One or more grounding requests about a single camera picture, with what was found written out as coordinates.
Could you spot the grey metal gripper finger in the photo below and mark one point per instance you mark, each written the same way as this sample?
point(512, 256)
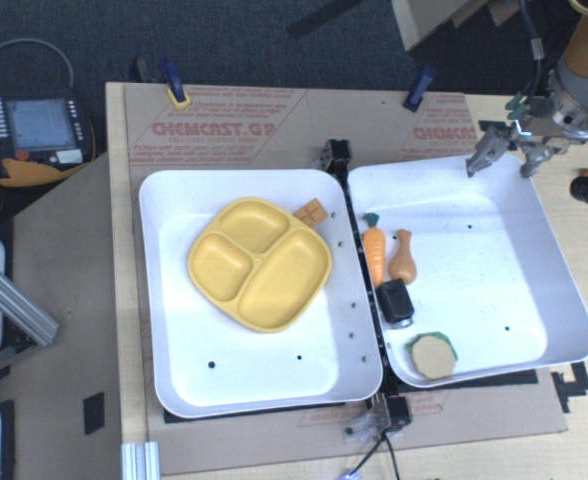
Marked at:
point(489, 150)
point(536, 158)

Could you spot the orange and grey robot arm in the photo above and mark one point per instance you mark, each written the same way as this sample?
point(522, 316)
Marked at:
point(585, 48)

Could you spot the yellow divided plate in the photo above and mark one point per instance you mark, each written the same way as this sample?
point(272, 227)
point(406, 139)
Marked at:
point(259, 265)

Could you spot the brown cardboard board red print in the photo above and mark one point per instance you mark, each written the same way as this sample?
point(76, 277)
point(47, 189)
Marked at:
point(224, 128)

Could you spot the white plastic tray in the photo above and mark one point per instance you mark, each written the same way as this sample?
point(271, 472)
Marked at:
point(489, 278)
point(254, 368)

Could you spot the green and tan sandwich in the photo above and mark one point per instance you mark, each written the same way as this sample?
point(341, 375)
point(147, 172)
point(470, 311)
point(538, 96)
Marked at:
point(433, 358)

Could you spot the orange carrot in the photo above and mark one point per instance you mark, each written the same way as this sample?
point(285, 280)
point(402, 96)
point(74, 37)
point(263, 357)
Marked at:
point(375, 253)

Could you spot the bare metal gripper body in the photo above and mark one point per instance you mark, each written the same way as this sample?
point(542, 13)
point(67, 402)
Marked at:
point(569, 120)

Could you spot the brown biscuit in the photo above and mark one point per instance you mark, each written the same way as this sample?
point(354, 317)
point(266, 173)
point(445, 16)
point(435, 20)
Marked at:
point(312, 212)

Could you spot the orange chicken drumstick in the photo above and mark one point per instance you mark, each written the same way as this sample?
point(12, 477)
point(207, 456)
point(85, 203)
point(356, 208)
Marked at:
point(403, 264)

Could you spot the black can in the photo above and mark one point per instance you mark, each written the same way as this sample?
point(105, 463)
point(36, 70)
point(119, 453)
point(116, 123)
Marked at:
point(395, 300)

